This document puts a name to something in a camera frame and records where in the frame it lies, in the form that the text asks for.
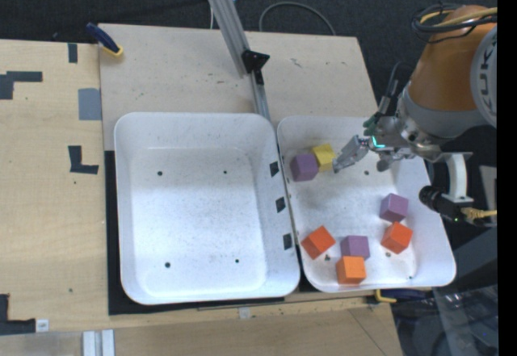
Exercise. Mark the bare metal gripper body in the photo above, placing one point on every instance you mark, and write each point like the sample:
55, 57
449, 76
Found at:
398, 135

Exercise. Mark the black cylinder on white bracket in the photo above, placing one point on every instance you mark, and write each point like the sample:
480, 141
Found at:
442, 201

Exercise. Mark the purple cube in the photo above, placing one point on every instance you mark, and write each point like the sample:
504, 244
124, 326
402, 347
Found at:
393, 208
355, 246
303, 168

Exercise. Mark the orange cube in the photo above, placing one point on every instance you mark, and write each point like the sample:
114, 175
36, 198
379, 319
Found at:
318, 242
396, 237
351, 270

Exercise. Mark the yellow cube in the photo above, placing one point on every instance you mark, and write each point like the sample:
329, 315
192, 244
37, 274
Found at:
324, 156

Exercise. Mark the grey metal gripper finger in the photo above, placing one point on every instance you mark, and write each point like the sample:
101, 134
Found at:
350, 152
387, 158

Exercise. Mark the white plastic tray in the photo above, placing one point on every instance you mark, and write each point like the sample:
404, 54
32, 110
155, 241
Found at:
351, 205
202, 217

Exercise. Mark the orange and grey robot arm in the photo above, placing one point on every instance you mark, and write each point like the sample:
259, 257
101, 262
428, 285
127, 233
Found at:
444, 76

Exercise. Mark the pale wood board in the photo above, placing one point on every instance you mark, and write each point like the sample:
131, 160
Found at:
182, 72

